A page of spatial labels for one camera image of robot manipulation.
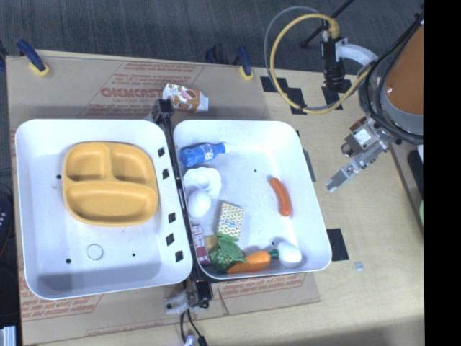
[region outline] yellow cable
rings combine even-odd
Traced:
[[[340,100],[338,100],[331,107],[327,107],[326,109],[321,109],[321,110],[309,110],[309,109],[306,109],[306,108],[302,107],[301,105],[298,105],[295,102],[293,102],[283,92],[283,90],[280,87],[280,84],[279,84],[279,82],[277,80],[277,77],[275,76],[275,69],[274,69],[275,53],[277,51],[277,47],[278,47],[278,45],[280,43],[280,40],[283,38],[283,36],[285,36],[285,33],[287,33],[287,31],[291,27],[293,27],[294,25],[296,25],[297,23],[299,23],[299,22],[301,22],[301,21],[303,21],[305,19],[311,19],[311,18],[320,18],[320,19],[326,20],[330,24],[330,28],[328,30],[331,33],[331,37],[333,39],[335,39],[335,38],[337,38],[339,36],[338,22],[334,18],[329,17],[328,15],[314,13],[314,14],[302,15],[301,17],[298,17],[298,18],[294,19],[288,25],[286,25],[285,28],[279,33],[279,35],[277,36],[277,39],[274,42],[274,45],[272,46],[270,62],[269,62],[269,72],[271,74],[271,77],[272,77],[272,80],[274,82],[274,85],[276,87],[277,92],[280,94],[280,96],[283,98],[283,100],[285,100],[290,106],[294,107],[295,109],[301,110],[301,111],[303,111],[303,112],[305,112],[307,114],[320,115],[320,114],[326,114],[327,112],[335,110],[337,107],[339,107],[339,105],[341,105],[352,94],[352,92],[359,86],[360,82],[362,82],[364,80],[365,76],[368,74],[368,71],[365,71],[364,73],[362,73],[359,76],[359,78],[357,78],[357,80],[352,84],[352,86],[349,87],[349,89],[346,91],[346,93],[343,95],[343,97]]]

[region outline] orange carrot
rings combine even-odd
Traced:
[[[237,262],[228,269],[228,274],[242,273],[242,272],[253,272],[256,270],[263,270],[271,259],[278,259],[279,252],[274,249],[271,252],[264,250],[254,252],[253,254],[245,257],[246,262]]]
[[[277,198],[279,199],[279,212],[282,216],[291,215],[291,199],[288,195],[288,191],[285,186],[279,181],[278,178],[271,178],[269,181],[270,185],[275,191]]]

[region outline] blue bottle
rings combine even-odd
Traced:
[[[225,153],[225,144],[202,143],[193,148],[183,148],[179,153],[179,160],[186,167],[193,167],[195,164],[206,163],[213,160],[218,154]]]

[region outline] circular mark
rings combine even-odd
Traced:
[[[86,254],[91,260],[99,260],[102,258],[103,255],[102,247],[100,247],[98,244],[92,244],[88,246],[88,249],[86,249]]]

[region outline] sausage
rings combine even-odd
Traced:
[[[285,186],[280,182],[278,178],[271,178],[269,180],[270,185],[275,191],[277,198],[279,199],[279,212],[282,216],[290,216],[292,212],[291,199],[288,195],[288,191]]]

